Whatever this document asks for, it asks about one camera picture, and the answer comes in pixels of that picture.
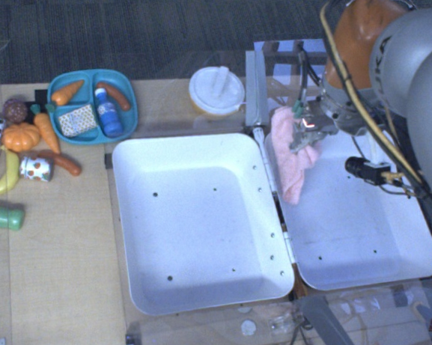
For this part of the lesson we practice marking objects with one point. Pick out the yellow banana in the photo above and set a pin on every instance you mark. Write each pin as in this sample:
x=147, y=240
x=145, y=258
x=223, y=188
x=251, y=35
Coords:
x=10, y=171

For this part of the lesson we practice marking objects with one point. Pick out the pink cloth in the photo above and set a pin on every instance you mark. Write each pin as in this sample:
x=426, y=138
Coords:
x=289, y=169

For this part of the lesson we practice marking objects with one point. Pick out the blue bottle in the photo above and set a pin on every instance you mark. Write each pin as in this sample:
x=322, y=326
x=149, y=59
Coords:
x=109, y=115

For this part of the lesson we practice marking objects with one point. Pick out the orange carrot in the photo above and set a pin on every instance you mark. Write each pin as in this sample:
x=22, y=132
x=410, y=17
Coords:
x=67, y=92
x=47, y=130

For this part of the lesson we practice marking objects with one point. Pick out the brown sausage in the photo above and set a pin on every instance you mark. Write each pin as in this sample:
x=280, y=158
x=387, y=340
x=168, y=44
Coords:
x=66, y=164
x=116, y=96

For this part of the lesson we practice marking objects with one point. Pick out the orange pumpkin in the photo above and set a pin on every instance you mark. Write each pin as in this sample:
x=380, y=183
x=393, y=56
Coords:
x=20, y=137

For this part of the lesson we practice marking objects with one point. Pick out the white lidded yellow cup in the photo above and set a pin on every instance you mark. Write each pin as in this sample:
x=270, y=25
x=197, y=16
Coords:
x=216, y=89

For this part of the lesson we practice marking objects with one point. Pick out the brown round doughnut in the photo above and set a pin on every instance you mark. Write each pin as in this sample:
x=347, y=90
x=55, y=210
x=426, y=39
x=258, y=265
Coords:
x=14, y=110

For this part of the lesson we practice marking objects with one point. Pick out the white plastic tray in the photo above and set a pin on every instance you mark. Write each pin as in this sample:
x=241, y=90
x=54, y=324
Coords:
x=355, y=223
x=198, y=222

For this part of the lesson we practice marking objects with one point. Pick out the white can with orange print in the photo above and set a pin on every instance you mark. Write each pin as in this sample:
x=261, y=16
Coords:
x=36, y=168

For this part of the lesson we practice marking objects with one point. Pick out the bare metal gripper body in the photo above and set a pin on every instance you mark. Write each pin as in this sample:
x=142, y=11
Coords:
x=322, y=121

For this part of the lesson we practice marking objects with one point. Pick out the black cylinder on white bracket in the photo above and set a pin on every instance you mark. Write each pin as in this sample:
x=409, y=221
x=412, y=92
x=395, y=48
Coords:
x=366, y=168

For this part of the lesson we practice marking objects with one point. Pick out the blue divided plate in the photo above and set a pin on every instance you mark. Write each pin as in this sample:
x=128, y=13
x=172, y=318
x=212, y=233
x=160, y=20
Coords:
x=126, y=119

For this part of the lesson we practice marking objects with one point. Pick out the white patterned packet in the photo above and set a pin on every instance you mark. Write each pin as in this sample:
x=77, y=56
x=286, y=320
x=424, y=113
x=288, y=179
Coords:
x=78, y=120

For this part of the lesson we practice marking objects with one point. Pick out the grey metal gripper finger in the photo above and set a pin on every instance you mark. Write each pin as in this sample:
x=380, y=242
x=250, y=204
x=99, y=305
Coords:
x=317, y=138
x=301, y=145

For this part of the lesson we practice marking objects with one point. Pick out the green bottle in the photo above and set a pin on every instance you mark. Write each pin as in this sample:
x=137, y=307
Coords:
x=2, y=217

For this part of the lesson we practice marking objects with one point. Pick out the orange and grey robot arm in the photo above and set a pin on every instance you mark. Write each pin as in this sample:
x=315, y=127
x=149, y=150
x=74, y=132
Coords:
x=409, y=61

